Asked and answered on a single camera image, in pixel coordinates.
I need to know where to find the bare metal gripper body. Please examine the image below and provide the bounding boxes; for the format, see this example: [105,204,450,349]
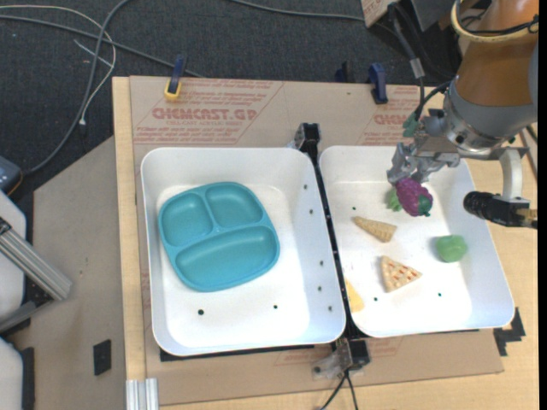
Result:
[409,108,508,167]

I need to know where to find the purple grapes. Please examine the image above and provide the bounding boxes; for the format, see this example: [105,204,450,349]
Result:
[394,177,433,218]

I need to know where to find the green leafy toy vegetable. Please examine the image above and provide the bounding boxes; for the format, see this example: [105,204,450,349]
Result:
[385,188,403,213]

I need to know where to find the tan waffle cone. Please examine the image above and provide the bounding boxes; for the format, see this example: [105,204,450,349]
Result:
[351,215,398,243]

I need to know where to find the green toy pepper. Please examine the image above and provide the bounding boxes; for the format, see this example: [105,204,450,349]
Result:
[434,234,468,264]

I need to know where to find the thin black rod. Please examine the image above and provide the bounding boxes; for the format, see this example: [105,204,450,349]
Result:
[310,143,358,345]

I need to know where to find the white plastic tray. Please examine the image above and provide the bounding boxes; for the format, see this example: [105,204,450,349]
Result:
[140,146,347,357]
[318,144,516,339]

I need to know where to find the pizza slice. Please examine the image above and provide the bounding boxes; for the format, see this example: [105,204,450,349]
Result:
[379,255,423,294]

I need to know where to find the yellow cheese wedge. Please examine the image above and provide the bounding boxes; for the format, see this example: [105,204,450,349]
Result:
[344,277,366,313]

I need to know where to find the brown cardboard board red print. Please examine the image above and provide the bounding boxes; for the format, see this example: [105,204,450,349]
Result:
[128,75,506,407]

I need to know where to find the blue divided plate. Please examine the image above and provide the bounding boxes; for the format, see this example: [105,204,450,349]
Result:
[157,181,281,293]

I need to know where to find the black cylinder on white bracket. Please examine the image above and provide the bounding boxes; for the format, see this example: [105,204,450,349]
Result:
[462,147,538,228]

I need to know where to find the black block with thin wires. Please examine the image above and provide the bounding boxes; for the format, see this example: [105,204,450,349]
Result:
[331,337,372,372]
[292,122,321,152]

